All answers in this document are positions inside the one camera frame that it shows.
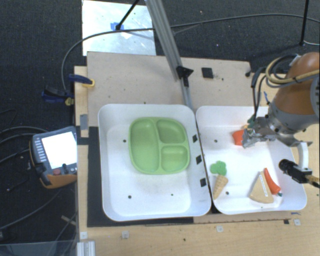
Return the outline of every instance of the metal pole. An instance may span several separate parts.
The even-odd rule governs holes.
[[[309,7],[309,0],[305,0],[301,39],[300,39],[300,43],[299,43],[299,45],[301,45],[301,46],[303,46],[305,44],[305,30],[306,30],[306,24],[307,24],[308,7]]]
[[[161,47],[164,51],[169,67],[171,69],[173,78],[178,80],[177,67],[182,66],[180,54],[174,39],[169,21],[165,12],[165,8],[161,0],[144,0],[151,16],[155,31],[159,37]],[[191,102],[190,90],[184,86],[183,79],[181,80],[182,94],[184,104],[190,109],[193,109]]]
[[[120,23],[118,25],[115,26],[115,30],[120,30],[122,24],[125,22],[125,20],[127,19],[127,17],[129,16],[129,14],[132,12],[132,10],[135,8],[135,6],[138,4],[139,0],[135,0],[134,3],[132,4],[132,6],[130,7],[130,9],[127,11],[127,13],[124,15],[124,17],[122,18],[122,20],[120,21]]]

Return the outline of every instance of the green plate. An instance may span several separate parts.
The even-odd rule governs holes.
[[[133,166],[145,174],[175,174],[190,162],[186,130],[174,119],[136,119],[129,129],[128,144]]]

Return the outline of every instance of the black mat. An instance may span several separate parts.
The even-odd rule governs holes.
[[[88,194],[87,194],[87,226],[110,227],[130,225],[160,225],[160,224],[190,224],[192,217],[148,219],[136,221],[113,221],[108,218],[102,206],[100,147],[98,127],[89,128],[89,153],[88,153]]]

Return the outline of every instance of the orange carrot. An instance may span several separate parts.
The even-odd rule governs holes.
[[[237,146],[242,146],[242,135],[244,134],[244,130],[237,130],[232,134],[234,139],[234,144]]]
[[[279,193],[281,188],[272,180],[270,173],[267,168],[264,168],[264,176],[266,179],[266,183],[271,191],[271,194],[276,195]]]

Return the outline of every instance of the blue clamp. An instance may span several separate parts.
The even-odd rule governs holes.
[[[79,74],[69,74],[69,81],[71,82],[78,82],[82,83],[82,86],[84,87],[94,87],[95,86],[95,80],[89,79],[85,76],[79,75]]]
[[[111,28],[113,31],[119,30],[119,29],[116,28],[116,26],[117,26],[118,24],[119,24],[119,23],[117,23],[117,22],[110,23],[110,28]],[[120,30],[124,30],[124,29],[125,29],[125,26],[124,26],[124,25],[121,25]]]
[[[73,100],[75,95],[68,91],[58,90],[56,88],[46,86],[41,93],[43,100],[47,103],[66,103]]]

